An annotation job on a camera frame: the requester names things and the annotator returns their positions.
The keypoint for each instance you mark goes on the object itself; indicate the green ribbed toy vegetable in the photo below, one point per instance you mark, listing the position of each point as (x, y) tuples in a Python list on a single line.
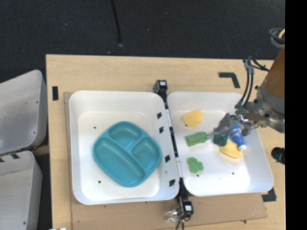
[(195, 138)]

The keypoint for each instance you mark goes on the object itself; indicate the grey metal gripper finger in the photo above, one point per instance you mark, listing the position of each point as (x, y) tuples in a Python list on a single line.
[(225, 123), (248, 129)]

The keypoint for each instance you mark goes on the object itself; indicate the thin black and white rod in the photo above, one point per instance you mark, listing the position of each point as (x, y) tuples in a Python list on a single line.
[(173, 138)]

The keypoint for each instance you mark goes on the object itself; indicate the blue divided plate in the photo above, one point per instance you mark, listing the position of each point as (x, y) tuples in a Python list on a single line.
[(120, 157)]

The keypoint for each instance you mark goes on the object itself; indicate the blue bottle with white cap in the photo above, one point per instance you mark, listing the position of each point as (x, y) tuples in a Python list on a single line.
[(237, 138)]

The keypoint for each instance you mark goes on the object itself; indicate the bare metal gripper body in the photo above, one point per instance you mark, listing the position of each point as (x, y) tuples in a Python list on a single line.
[(260, 115)]

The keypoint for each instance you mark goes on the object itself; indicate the green toy broccoli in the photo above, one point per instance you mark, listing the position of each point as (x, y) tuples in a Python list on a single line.
[(194, 165)]

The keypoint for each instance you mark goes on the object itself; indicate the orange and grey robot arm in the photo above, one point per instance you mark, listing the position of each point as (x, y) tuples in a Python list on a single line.
[(275, 80)]

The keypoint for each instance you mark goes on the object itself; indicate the dark green cup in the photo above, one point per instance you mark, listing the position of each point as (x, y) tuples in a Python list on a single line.
[(220, 140)]

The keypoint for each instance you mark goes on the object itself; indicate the white plastic tray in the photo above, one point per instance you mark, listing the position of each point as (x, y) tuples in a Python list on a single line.
[(223, 178), (84, 104)]

